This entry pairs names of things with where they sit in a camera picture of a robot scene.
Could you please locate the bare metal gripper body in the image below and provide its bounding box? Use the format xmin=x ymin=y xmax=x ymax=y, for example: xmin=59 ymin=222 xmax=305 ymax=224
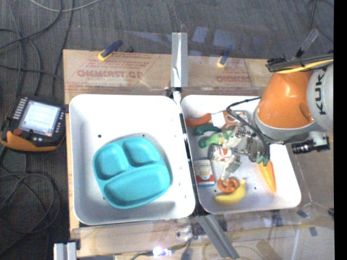
xmin=229 ymin=125 xmax=266 ymax=163

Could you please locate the brown pretzel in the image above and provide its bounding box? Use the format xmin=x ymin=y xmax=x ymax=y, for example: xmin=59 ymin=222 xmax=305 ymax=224
xmin=216 ymin=177 xmax=241 ymax=194

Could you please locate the red and white can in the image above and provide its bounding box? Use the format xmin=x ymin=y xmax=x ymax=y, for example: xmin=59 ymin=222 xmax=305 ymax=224
xmin=207 ymin=144 xmax=234 ymax=163

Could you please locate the white blue and red carton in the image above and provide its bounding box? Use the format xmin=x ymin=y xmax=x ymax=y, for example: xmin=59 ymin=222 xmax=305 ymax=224
xmin=192 ymin=159 xmax=216 ymax=187

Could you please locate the yellow banana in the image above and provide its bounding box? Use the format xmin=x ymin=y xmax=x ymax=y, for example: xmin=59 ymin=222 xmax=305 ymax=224
xmin=214 ymin=179 xmax=247 ymax=206

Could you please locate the green bottle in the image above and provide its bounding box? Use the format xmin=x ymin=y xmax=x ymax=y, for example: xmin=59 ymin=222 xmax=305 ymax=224
xmin=198 ymin=130 xmax=234 ymax=149

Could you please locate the orange carrot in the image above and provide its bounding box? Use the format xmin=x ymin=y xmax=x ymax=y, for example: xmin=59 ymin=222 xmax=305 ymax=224
xmin=257 ymin=158 xmax=278 ymax=193

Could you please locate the dark green toy vegetable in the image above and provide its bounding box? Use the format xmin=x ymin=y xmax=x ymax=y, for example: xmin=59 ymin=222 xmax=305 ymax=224
xmin=192 ymin=125 xmax=222 ymax=137

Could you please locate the orange sausage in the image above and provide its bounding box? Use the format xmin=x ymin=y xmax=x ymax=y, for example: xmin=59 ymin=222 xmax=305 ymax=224
xmin=185 ymin=113 xmax=213 ymax=128

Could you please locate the white plastic tray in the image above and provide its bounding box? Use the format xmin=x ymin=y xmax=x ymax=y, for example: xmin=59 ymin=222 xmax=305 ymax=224
xmin=181 ymin=94 xmax=302 ymax=215
xmin=68 ymin=94 xmax=196 ymax=226

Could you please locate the blue divided plate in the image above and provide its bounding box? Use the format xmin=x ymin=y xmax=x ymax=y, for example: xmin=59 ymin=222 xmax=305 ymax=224
xmin=92 ymin=136 xmax=172 ymax=210

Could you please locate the brown cardboard board red print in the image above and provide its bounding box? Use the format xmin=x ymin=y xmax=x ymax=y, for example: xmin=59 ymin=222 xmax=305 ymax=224
xmin=62 ymin=49 xmax=302 ymax=257

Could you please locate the black cylinder on white bracket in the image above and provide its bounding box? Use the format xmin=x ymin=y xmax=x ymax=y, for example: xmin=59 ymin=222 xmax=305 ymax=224
xmin=291 ymin=131 xmax=331 ymax=154

